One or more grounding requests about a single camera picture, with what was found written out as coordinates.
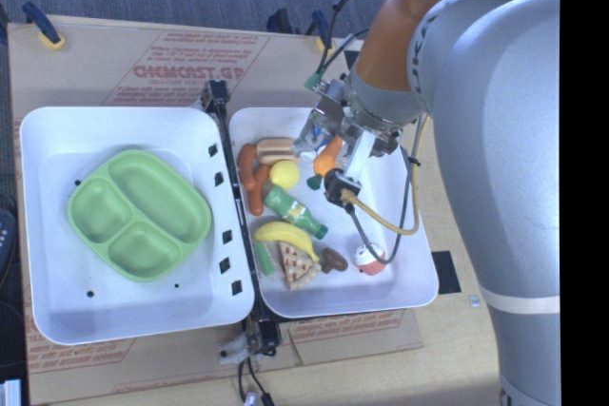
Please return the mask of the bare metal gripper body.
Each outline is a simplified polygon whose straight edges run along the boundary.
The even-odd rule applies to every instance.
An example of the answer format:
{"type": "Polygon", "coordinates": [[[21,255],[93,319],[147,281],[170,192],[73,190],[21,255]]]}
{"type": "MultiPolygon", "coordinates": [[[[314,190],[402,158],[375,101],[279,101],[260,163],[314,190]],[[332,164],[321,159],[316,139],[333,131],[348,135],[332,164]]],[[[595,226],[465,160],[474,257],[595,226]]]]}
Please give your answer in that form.
{"type": "Polygon", "coordinates": [[[358,78],[331,81],[311,110],[315,149],[319,148],[317,123],[330,122],[337,126],[336,137],[344,143],[346,158],[352,156],[365,133],[372,137],[371,156],[392,153],[399,145],[403,122],[390,104],[400,95],[399,91],[371,87],[358,78]]]}

